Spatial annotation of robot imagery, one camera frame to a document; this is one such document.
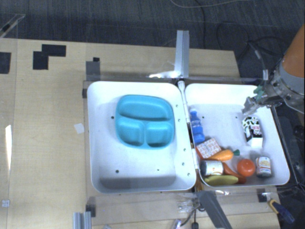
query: white cable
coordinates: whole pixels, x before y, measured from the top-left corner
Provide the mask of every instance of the white cable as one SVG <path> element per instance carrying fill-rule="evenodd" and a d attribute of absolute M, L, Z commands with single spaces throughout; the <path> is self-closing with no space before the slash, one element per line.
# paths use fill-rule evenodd
<path fill-rule="evenodd" d="M 173 0 L 170 0 L 174 5 L 180 7 L 180 8 L 185 8 L 185 9 L 194 9 L 194 8 L 206 8 L 206 7 L 215 7 L 215 6 L 220 6 L 232 2 L 240 2 L 240 1 L 257 1 L 257 0 L 232 0 L 228 2 L 221 2 L 221 3 L 216 3 L 216 4 L 210 4 L 210 5 L 202 5 L 202 6 L 182 6 L 177 3 L 175 3 Z"/>

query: red tomato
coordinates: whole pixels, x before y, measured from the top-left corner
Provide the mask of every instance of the red tomato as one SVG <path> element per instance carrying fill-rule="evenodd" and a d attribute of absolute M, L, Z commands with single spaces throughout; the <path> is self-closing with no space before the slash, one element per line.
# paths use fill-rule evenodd
<path fill-rule="evenodd" d="M 242 159 L 237 164 L 237 171 L 244 177 L 250 177 L 255 172 L 255 164 L 250 159 Z"/>

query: wooden table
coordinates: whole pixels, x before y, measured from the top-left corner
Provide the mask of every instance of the wooden table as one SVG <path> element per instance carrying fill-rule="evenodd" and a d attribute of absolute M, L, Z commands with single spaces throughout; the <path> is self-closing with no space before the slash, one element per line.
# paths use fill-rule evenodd
<path fill-rule="evenodd" d="M 14 123 L 7 228 L 72 228 L 73 213 L 84 212 L 86 204 L 84 134 L 74 128 L 75 124 L 84 124 L 81 92 L 85 62 L 99 57 L 104 72 L 172 70 L 175 49 L 13 39 L 3 42 L 18 52 L 15 107 L 10 110 Z M 41 51 L 42 44 L 66 45 L 66 57 L 49 57 L 49 70 L 33 70 L 33 51 Z M 0 75 L 1 92 L 11 83 L 13 73 L 14 69 Z M 229 51 L 191 49 L 192 74 L 239 77 L 234 54 Z M 243 199 L 223 206 L 233 228 L 279 228 L 276 214 L 266 203 Z M 122 213 L 117 216 L 124 218 L 124 213 L 138 212 L 125 209 L 112 213 Z M 230 215 L 231 210 L 240 213 Z M 198 216 L 202 228 L 214 228 L 206 214 Z M 0 221 L 6 221 L 6 212 L 0 213 Z M 172 219 L 149 222 L 143 218 L 142 222 L 110 226 L 169 229 L 172 224 Z"/>

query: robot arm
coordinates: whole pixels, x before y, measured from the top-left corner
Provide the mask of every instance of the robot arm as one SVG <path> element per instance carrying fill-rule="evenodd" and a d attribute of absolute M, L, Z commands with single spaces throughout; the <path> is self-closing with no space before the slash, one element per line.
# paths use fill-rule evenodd
<path fill-rule="evenodd" d="M 247 97 L 243 114 L 251 115 L 259 107 L 279 105 L 283 101 L 304 114 L 304 42 L 303 25 L 275 68 L 272 79 L 264 81 L 255 89 L 255 97 Z"/>

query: blue bottle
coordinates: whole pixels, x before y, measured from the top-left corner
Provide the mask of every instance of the blue bottle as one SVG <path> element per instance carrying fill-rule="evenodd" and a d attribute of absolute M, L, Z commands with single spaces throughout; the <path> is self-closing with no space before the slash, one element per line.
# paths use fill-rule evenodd
<path fill-rule="evenodd" d="M 191 128 L 192 128 L 194 143 L 195 145 L 197 145 L 205 141 L 205 136 L 203 134 L 201 121 L 197 116 L 197 110 L 190 109 L 190 114 L 191 114 Z"/>

